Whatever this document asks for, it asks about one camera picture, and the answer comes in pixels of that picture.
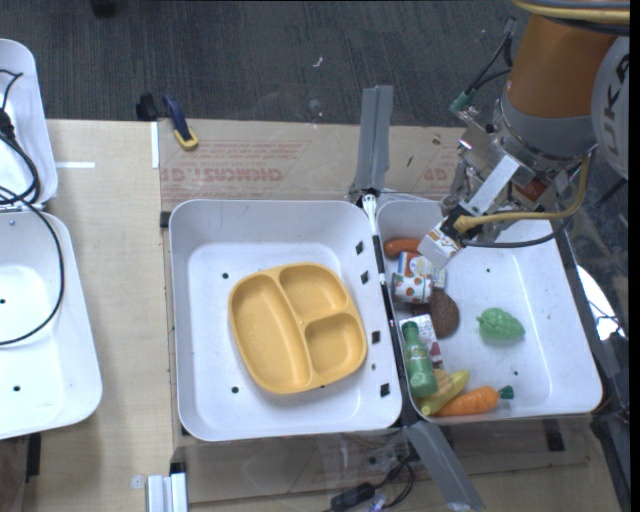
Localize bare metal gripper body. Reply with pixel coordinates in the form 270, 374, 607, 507
448, 107, 569, 239

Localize white and orange small carton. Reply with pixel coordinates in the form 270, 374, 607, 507
416, 219, 464, 272

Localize orange sausage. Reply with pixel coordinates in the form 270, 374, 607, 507
383, 237, 424, 259

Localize thin black and white rod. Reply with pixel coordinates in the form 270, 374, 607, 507
361, 193, 407, 386

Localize white plastic tray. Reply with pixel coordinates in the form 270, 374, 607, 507
0, 38, 60, 211
375, 199, 604, 427
0, 209, 104, 442
168, 199, 404, 443

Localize brown biscuit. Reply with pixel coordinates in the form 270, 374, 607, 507
427, 289, 461, 341

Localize brown cardboard board red print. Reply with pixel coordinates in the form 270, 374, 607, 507
157, 117, 592, 504

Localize green grapes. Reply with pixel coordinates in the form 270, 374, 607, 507
475, 306, 527, 347

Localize white carton red print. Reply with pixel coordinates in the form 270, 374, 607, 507
411, 314, 444, 370

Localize green bottle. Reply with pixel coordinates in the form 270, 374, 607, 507
400, 320, 439, 399

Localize yellow banana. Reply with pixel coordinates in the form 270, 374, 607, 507
419, 369, 472, 417

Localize orange carrot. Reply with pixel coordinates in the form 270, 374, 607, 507
431, 384, 516, 418

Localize yellow divided plate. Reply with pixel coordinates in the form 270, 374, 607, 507
227, 262, 369, 396

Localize black block with thin wires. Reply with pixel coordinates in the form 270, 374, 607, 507
329, 481, 377, 512

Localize black cable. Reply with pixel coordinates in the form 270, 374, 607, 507
0, 69, 67, 347

